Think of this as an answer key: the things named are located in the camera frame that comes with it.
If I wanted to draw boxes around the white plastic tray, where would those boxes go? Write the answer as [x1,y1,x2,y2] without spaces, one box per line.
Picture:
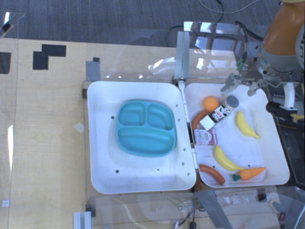
[184,82,291,188]
[87,81,197,195]

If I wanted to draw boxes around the black cylinder on white bracket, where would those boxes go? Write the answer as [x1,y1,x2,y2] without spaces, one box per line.
[265,82,299,126]

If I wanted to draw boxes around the orange ball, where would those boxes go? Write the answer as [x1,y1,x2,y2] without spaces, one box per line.
[203,95,220,112]

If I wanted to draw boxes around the blue divided plate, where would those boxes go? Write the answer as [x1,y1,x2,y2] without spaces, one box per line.
[116,100,177,157]

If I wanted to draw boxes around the cow print milk bottle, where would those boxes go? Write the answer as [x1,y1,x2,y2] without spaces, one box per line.
[199,95,240,131]

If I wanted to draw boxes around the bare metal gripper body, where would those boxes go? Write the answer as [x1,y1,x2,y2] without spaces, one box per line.
[237,56,285,85]

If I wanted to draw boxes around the pink carton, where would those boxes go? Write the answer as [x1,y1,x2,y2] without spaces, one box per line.
[193,129,218,146]

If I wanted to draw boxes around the orange carrot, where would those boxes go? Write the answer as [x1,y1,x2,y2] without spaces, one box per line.
[232,167,266,182]

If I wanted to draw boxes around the yellow banana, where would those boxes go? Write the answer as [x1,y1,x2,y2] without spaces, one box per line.
[213,145,244,172]
[235,110,261,140]

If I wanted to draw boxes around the brown sausage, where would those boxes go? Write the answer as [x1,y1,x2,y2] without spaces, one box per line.
[191,109,212,131]
[199,164,226,185]

